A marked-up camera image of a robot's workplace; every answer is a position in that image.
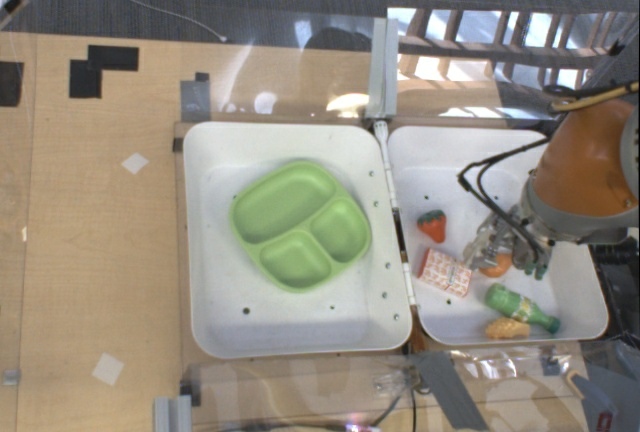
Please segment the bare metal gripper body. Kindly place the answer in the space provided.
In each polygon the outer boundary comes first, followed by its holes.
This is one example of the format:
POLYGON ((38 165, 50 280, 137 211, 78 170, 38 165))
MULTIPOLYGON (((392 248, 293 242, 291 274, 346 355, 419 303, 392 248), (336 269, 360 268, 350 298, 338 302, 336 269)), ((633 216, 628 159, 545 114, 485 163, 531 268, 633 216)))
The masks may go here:
POLYGON ((498 255, 511 256, 515 247, 530 247, 533 250, 533 265, 548 265, 551 258, 551 247, 544 236, 538 235, 525 219, 521 219, 513 211, 509 219, 491 212, 477 229, 477 237, 491 242, 494 252, 494 265, 498 264, 498 255))

